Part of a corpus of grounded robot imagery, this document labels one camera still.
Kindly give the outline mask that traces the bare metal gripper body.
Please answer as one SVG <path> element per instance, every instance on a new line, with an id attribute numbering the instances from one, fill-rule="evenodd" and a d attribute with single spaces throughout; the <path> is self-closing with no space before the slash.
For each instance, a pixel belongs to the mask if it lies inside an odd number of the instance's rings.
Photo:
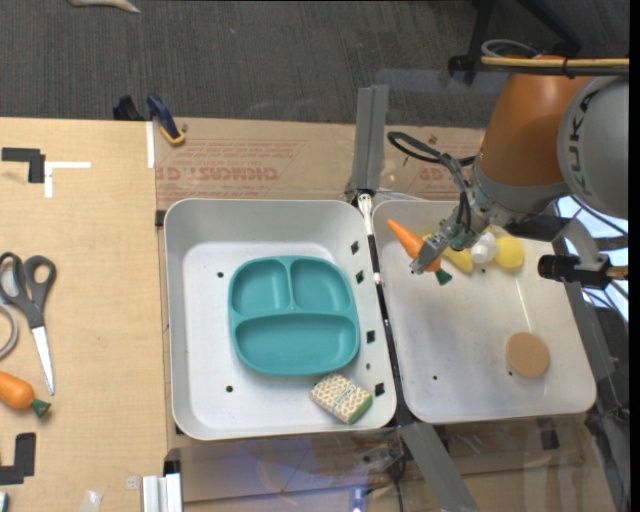
<path id="1" fill-rule="evenodd" d="M 439 225 L 438 233 L 453 250 L 471 249 L 487 231 L 489 224 L 471 208 L 468 195 L 459 193 L 452 214 Z"/>

